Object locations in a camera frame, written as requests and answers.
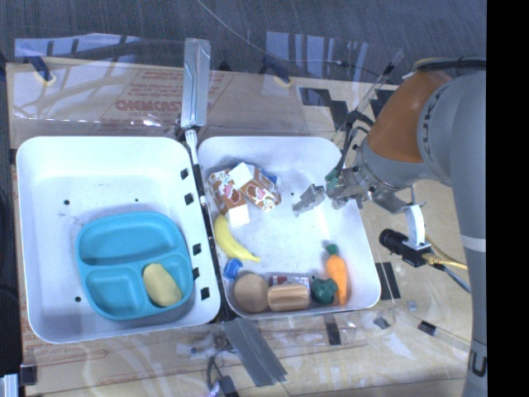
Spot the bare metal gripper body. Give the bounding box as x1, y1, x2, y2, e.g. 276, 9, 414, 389
326, 165, 375, 211

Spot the white plastic tray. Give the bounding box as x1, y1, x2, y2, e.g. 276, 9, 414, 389
15, 135, 222, 345
197, 135, 382, 320

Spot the white brown printed carton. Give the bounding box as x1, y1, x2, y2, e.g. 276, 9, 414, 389
228, 161, 283, 213
206, 169, 252, 228

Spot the orange carrot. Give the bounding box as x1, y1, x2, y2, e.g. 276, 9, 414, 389
324, 243, 349, 307

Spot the red and white packet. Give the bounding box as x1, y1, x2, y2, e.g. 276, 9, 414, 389
269, 275, 312, 289

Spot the yellow banana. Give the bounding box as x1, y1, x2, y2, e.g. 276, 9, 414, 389
212, 214, 262, 264

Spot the green broccoli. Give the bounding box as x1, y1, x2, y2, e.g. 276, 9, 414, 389
310, 277, 339, 306

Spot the tan bread loaf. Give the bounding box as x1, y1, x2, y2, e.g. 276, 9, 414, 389
266, 282, 312, 313

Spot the small blue toy piece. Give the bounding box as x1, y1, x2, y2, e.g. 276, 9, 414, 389
223, 257, 245, 280

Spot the round tan biscuit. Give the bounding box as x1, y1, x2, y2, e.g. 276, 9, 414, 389
232, 273, 270, 314

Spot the brown cardboard board red print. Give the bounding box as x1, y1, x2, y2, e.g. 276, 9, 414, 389
6, 55, 472, 397

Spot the yellow toy potato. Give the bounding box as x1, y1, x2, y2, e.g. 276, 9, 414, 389
142, 262, 184, 309

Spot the blue divided plate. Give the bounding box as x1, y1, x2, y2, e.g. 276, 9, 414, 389
74, 211, 195, 321

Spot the black cylinder on white bracket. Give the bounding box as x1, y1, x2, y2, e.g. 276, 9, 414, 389
379, 203, 433, 269

